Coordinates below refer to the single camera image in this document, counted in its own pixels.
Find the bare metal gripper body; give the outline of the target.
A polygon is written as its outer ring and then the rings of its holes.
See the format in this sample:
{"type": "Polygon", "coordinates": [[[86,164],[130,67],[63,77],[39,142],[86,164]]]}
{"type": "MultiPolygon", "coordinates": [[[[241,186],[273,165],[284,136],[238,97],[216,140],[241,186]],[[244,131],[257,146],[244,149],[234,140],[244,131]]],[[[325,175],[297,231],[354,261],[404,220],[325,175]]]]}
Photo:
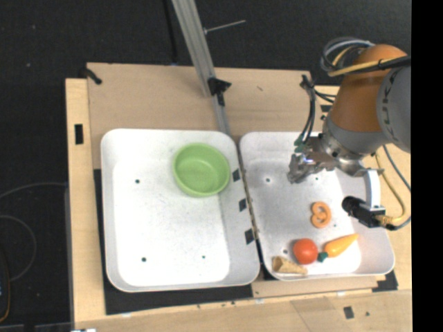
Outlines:
{"type": "Polygon", "coordinates": [[[312,136],[303,155],[303,162],[312,160],[316,163],[314,174],[339,169],[350,176],[362,176],[365,167],[361,159],[360,154],[351,152],[330,135],[312,136]]]}

